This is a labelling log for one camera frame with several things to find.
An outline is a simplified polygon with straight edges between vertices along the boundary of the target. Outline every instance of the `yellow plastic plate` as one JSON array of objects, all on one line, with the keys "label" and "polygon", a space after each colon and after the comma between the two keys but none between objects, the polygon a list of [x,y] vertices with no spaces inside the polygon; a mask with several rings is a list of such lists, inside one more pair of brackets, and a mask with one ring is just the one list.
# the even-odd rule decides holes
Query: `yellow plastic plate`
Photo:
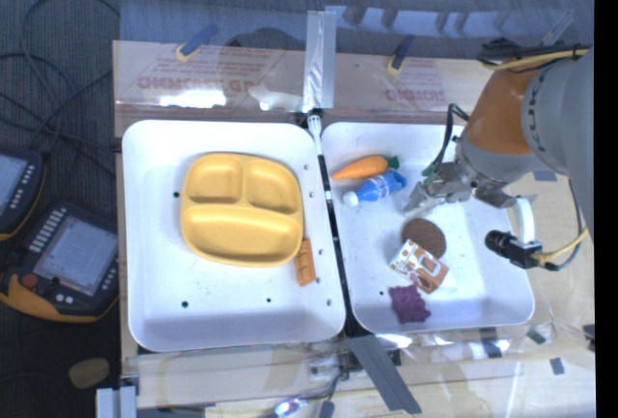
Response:
[{"label": "yellow plastic plate", "polygon": [[208,153],[186,173],[184,242],[216,262],[244,266],[291,260],[303,236],[300,187],[282,164],[244,153]]}]

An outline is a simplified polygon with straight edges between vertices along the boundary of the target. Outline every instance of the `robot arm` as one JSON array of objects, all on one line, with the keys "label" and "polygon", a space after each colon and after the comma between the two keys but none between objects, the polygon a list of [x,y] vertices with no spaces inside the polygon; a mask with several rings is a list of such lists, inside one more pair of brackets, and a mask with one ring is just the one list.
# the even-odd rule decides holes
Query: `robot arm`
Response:
[{"label": "robot arm", "polygon": [[458,110],[449,106],[448,139],[414,187],[406,212],[420,215],[470,196],[510,208],[518,198],[506,194],[505,186],[530,172],[552,170],[570,178],[594,241],[594,48],[579,50],[582,56],[567,52],[549,63],[496,70],[457,139],[454,160],[442,162]]}]

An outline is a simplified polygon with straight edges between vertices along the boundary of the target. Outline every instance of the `bottle label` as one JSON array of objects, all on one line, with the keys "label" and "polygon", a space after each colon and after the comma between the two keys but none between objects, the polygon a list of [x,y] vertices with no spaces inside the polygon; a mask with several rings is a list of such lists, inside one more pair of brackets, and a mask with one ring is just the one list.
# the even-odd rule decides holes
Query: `bottle label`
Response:
[{"label": "bottle label", "polygon": [[390,193],[390,186],[388,185],[388,180],[383,175],[373,176],[372,178],[369,178],[369,181],[376,186],[376,191],[378,192],[378,199],[384,198]]}]

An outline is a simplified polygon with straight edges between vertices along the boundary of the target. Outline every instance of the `water bottle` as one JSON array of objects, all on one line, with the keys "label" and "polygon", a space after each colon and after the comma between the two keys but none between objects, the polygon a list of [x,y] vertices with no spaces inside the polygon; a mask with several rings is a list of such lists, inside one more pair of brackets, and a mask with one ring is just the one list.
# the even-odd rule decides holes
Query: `water bottle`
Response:
[{"label": "water bottle", "polygon": [[357,190],[344,193],[344,203],[356,207],[360,201],[376,202],[406,185],[406,178],[394,169],[389,169],[385,173],[369,178]]}]

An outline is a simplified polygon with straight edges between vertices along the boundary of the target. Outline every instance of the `snack package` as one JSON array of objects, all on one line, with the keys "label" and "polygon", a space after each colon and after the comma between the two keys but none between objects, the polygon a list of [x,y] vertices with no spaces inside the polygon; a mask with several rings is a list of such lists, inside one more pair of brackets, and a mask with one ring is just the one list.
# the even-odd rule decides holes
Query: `snack package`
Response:
[{"label": "snack package", "polygon": [[406,240],[389,266],[425,293],[439,288],[449,271],[446,264],[411,239]]}]

